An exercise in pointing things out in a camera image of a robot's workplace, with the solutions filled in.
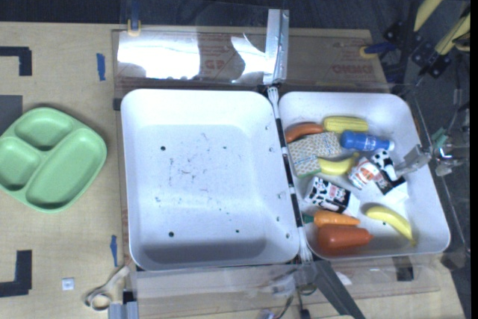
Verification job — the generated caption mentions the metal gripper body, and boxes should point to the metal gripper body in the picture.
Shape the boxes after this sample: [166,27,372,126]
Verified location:
[429,145,468,177]

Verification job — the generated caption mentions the black and white cow bottle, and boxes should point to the black and white cow bottle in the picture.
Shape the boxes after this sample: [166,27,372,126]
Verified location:
[369,148,407,196]

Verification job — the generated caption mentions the orange and white can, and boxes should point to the orange and white can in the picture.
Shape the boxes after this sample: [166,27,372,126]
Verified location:
[347,156,389,191]

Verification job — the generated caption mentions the blue bottle white cap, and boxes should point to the blue bottle white cap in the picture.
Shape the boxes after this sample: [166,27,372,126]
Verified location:
[339,129,396,153]

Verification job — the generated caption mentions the white plastic tray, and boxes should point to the white plastic tray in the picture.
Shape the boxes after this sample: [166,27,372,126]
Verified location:
[119,87,302,272]
[278,90,452,261]

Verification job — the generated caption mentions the yellow banana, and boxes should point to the yellow banana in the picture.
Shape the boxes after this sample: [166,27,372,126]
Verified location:
[364,204,417,247]
[317,152,361,177]

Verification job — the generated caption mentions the yellow corn cob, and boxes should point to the yellow corn cob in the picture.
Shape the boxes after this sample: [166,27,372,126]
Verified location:
[322,116,370,134]

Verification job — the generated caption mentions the cow print carton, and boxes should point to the cow print carton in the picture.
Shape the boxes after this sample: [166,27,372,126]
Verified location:
[303,176,353,214]

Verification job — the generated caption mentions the orange carrot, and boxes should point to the orange carrot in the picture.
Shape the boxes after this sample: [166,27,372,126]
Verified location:
[302,209,361,229]

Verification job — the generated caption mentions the orange bottle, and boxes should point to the orange bottle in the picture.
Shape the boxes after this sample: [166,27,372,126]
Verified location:
[317,223,375,257]

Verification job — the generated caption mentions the orange sausage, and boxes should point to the orange sausage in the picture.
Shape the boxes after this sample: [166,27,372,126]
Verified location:
[285,122,325,144]

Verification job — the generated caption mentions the black and white thin rod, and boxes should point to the black and white thin rod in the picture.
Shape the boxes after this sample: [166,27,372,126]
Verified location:
[267,84,311,263]

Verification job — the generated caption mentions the green divided plate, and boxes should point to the green divided plate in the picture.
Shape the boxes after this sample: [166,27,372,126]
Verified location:
[0,107,108,214]

